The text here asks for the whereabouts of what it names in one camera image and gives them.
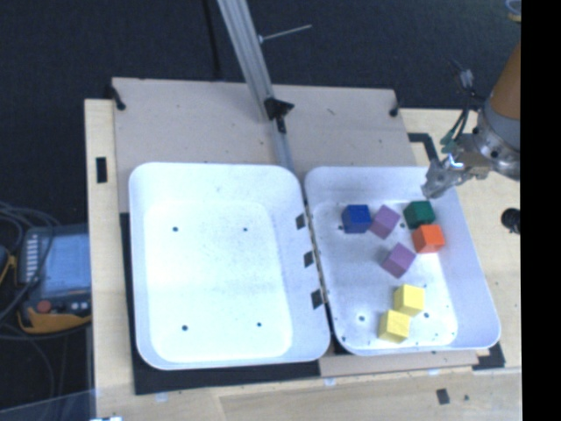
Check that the yellow cube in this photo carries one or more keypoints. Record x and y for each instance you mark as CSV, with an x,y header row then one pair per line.
x,y
409,299
394,325

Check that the white plastic tray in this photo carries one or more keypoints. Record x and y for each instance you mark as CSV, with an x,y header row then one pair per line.
x,y
359,292
219,279

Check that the purple cube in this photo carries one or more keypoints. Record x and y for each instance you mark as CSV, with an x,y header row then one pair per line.
x,y
399,259
385,221

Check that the black cylinder on white bracket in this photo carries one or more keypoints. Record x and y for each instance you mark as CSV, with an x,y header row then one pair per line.
x,y
511,218

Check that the brown cardboard board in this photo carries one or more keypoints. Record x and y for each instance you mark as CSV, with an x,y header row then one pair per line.
x,y
197,125

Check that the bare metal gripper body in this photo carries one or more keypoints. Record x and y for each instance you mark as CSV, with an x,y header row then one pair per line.
x,y
493,154

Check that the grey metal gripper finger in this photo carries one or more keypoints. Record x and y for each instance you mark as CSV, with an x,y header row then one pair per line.
x,y
431,182
450,174

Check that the green cube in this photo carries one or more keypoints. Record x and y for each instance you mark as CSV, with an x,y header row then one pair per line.
x,y
418,213

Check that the orange cube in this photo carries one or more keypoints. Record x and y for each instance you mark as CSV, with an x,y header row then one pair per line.
x,y
428,237

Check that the thin black and white rod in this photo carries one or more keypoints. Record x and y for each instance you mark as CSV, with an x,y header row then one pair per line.
x,y
316,252

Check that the blue cube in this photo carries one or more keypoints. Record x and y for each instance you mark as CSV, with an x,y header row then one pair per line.
x,y
356,218

